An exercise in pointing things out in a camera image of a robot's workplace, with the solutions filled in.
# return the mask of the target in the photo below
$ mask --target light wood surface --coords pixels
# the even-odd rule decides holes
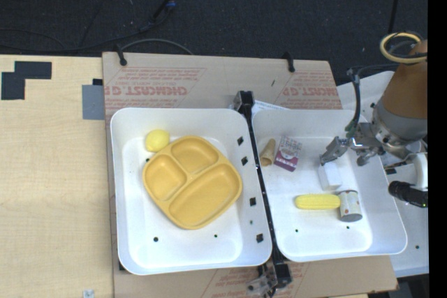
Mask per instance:
[[[82,119],[82,85],[100,58],[51,61],[51,80],[26,80],[24,100],[0,101],[0,296],[112,297],[105,122]]]

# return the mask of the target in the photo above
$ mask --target lemon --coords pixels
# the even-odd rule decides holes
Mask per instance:
[[[163,129],[150,131],[146,136],[146,149],[148,151],[158,152],[169,144],[170,135]]]

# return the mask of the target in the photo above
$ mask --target jello box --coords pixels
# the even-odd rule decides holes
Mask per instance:
[[[274,164],[289,172],[293,172],[298,164],[302,143],[293,138],[283,136],[279,142]]]

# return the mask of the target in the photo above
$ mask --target can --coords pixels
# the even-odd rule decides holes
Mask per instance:
[[[340,198],[340,219],[342,221],[352,223],[363,217],[357,191],[341,191],[338,193],[338,197]]]

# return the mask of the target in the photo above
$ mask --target yellow plate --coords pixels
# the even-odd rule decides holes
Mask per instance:
[[[210,142],[181,137],[155,154],[142,171],[150,197],[177,226],[195,230],[222,215],[240,196],[242,179]]]

